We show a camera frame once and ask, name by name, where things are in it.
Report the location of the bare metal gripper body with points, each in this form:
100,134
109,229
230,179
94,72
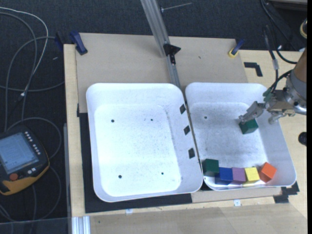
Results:
280,105

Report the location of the orange cube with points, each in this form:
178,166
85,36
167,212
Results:
267,171

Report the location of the yellow cube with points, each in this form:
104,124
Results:
252,174

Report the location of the purple cube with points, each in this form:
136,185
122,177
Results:
239,174

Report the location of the blue cube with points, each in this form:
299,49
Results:
226,174

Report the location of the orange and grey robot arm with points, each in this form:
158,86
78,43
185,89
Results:
300,69

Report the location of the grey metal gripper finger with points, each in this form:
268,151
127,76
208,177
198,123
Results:
274,118
253,110

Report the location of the white plastic tray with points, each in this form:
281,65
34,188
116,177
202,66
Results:
226,142
136,150

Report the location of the green cube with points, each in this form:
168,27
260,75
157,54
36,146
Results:
211,166
249,127

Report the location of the brown cardboard board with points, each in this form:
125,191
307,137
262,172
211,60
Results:
126,64

